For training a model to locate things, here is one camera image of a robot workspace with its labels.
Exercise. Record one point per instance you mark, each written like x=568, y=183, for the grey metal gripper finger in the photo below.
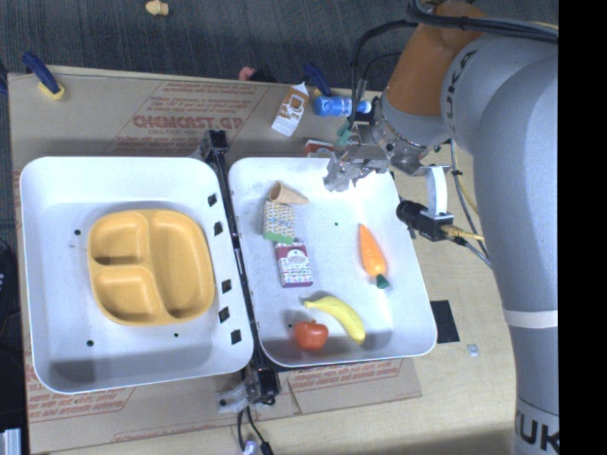
x=336, y=178
x=360, y=172

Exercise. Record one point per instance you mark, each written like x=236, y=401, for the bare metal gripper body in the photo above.
x=374, y=152

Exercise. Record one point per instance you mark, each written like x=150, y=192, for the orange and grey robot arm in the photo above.
x=512, y=159

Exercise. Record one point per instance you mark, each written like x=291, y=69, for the red and white packet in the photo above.
x=318, y=149

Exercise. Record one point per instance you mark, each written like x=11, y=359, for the tan ice cream cone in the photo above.
x=284, y=194

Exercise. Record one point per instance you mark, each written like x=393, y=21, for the blue bottle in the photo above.
x=334, y=106

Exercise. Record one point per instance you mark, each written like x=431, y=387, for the white and green carton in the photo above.
x=279, y=221

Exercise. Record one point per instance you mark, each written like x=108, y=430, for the white plastic tray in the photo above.
x=332, y=254
x=57, y=278

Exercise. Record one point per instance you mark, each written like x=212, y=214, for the orange carrot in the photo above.
x=371, y=251

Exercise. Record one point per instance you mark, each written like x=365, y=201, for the white and brown carton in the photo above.
x=290, y=112

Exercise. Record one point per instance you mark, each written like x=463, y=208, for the red and white carton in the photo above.
x=294, y=264

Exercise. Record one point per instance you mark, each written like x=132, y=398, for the thin black rod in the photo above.
x=239, y=263

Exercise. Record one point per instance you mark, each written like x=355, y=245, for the yellow banana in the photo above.
x=343, y=315

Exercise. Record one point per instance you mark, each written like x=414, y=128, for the red bell pepper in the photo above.
x=310, y=335

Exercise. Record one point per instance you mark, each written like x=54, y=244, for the orange divided plate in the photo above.
x=152, y=263

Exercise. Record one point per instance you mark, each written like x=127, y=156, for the brown cardboard board red print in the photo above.
x=142, y=116

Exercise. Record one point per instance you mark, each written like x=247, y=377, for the small tan toy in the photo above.
x=157, y=7

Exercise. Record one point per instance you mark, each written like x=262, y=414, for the black cylinder on white bracket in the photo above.
x=422, y=218

